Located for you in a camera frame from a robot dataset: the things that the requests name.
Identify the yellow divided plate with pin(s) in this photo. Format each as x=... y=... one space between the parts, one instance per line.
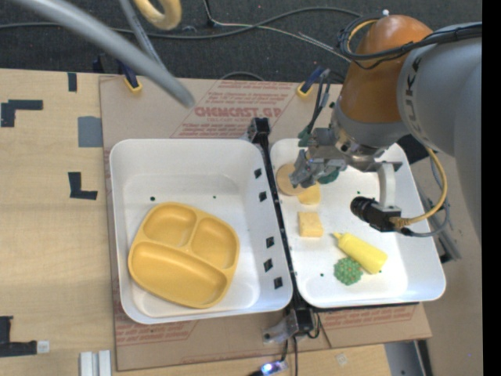
x=184 y=255

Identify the white plastic tray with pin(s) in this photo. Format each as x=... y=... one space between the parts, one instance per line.
x=188 y=167
x=407 y=257

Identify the black cylinder on white bracket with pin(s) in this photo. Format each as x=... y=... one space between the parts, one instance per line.
x=373 y=212

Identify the yellow square cracker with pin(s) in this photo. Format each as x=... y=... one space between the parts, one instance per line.
x=310 y=224

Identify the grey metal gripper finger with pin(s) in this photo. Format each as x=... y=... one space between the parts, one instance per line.
x=321 y=168
x=300 y=174

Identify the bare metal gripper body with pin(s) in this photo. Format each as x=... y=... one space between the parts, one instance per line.
x=326 y=145

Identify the dark green round object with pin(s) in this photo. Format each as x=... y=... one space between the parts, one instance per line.
x=329 y=178

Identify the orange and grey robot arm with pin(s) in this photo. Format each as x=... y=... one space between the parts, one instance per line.
x=438 y=92

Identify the tan round biscuit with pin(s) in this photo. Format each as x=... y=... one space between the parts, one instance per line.
x=283 y=180

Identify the green round peas patch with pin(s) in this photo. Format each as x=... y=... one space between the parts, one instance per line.
x=346 y=272

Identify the yellow round chip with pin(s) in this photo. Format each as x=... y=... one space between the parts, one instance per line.
x=310 y=197

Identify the brown cardboard board red print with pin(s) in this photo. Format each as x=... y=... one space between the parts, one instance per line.
x=156 y=108

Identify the yellow mustard bottle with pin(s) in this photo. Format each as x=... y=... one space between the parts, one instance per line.
x=364 y=253

